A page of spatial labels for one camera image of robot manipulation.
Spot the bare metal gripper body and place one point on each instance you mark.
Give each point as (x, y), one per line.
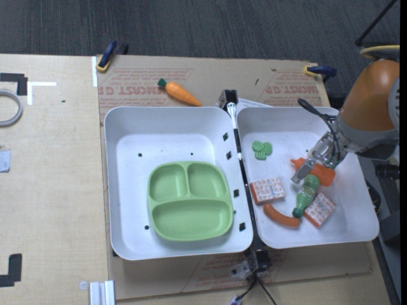
(327, 151)

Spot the grey tape roll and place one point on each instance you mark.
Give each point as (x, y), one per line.
(18, 110)

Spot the brown cardboard board red print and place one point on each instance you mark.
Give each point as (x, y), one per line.
(152, 75)

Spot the green toy bottle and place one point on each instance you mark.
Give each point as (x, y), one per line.
(306, 194)

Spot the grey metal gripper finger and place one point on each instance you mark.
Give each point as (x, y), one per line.
(302, 172)

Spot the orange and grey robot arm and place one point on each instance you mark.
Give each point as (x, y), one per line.
(369, 100)

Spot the orange toy sausage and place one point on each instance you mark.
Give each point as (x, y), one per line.
(280, 217)

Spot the orange and white carton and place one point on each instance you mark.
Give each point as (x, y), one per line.
(319, 210)
(267, 191)

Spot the green divided plate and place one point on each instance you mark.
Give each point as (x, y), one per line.
(190, 214)

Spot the thin black and white rod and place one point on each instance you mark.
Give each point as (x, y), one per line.
(237, 138)

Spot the orange toy bottle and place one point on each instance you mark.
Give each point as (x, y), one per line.
(324, 174)

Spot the green toy pickle slices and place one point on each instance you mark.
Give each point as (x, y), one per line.
(262, 149)

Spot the orange toy carrot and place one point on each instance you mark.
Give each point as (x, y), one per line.
(181, 93)

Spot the white plastic tray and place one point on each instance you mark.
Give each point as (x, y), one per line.
(133, 183)
(343, 221)

